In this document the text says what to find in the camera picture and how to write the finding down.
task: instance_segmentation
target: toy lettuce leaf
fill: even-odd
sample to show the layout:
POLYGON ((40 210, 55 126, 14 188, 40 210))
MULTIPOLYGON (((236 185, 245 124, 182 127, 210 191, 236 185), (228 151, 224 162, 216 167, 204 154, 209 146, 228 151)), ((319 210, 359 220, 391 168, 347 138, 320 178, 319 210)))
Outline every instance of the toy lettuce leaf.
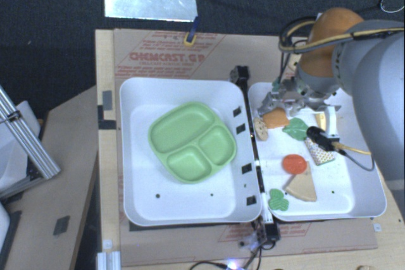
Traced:
POLYGON ((308 125, 299 118, 293 118, 290 120, 290 124, 283 128, 283 132, 290 135, 292 138, 298 141, 304 141, 306 139, 306 130, 308 125))

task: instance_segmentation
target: green plate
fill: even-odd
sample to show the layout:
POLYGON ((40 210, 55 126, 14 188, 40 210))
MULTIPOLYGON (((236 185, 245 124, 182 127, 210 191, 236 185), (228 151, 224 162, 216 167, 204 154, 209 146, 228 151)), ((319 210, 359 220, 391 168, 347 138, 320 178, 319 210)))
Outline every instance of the green plate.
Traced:
POLYGON ((187 102, 158 118, 149 128, 148 139, 166 169, 186 183, 205 180, 236 155, 229 129, 200 102, 187 102))

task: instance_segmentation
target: white tray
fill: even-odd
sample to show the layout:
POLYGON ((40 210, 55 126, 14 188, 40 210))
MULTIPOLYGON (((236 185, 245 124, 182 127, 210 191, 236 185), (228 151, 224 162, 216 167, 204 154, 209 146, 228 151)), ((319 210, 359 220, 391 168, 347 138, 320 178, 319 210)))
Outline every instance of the white tray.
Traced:
MULTIPOLYGON (((258 116, 257 109, 270 90, 270 83, 255 83, 249 89, 253 117, 258 116)), ((341 142, 367 150, 351 98, 340 90, 328 103, 342 106, 337 112, 337 131, 341 142)), ((310 109, 303 109, 296 117, 305 121, 308 126, 316 126, 315 114, 310 109)), ((365 171, 340 155, 335 161, 317 166, 304 142, 294 140, 282 128, 269 130, 268 133, 267 141, 257 141, 267 198, 270 199, 269 191, 272 188, 283 190, 291 177, 282 167, 282 159, 287 154, 302 155, 309 162, 318 196, 316 202, 305 202, 286 195, 285 198, 289 201, 288 210, 272 211, 274 216, 283 221, 312 221, 375 217, 384 213, 387 201, 377 168, 372 172, 365 171)), ((367 168, 371 166, 369 156, 354 155, 367 168)))
POLYGON ((124 210, 141 226, 239 223, 257 218, 262 204, 249 124, 240 89, 225 81, 132 78, 120 89, 124 210), (150 125, 189 102, 208 105, 237 143, 233 161, 211 178, 186 184, 172 176, 149 146, 150 125), (234 110, 240 113, 234 117, 234 110), (237 127, 245 125, 244 132, 237 127), (251 165, 251 171, 242 172, 251 165))

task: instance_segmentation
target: blue clip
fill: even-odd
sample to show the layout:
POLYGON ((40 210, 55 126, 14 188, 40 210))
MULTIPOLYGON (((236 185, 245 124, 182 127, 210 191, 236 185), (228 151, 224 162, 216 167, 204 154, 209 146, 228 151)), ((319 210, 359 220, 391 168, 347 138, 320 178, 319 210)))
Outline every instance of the blue clip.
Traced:
POLYGON ((188 32, 187 34, 185 34, 184 37, 184 45, 185 46, 193 46, 195 41, 196 41, 196 31, 197 31, 197 27, 200 24, 200 18, 198 16, 196 16, 194 18, 194 21, 192 23, 190 32, 188 32))

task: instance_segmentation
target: cardboard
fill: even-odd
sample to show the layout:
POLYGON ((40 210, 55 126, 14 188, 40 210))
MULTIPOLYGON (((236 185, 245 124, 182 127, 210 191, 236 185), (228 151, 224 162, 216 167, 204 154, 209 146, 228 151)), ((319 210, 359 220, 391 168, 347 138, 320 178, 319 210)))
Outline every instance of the cardboard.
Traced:
MULTIPOLYGON (((175 228, 130 226, 122 207, 122 139, 119 89, 130 77, 228 80, 236 65, 247 65, 249 85, 272 82, 278 75, 278 39, 267 36, 197 34, 194 47, 183 45, 185 33, 115 30, 115 108, 122 266, 194 262, 249 257, 240 241, 252 234, 250 224, 175 228)), ((263 255, 309 254, 377 248, 370 219, 345 219, 280 225, 281 240, 263 255)))

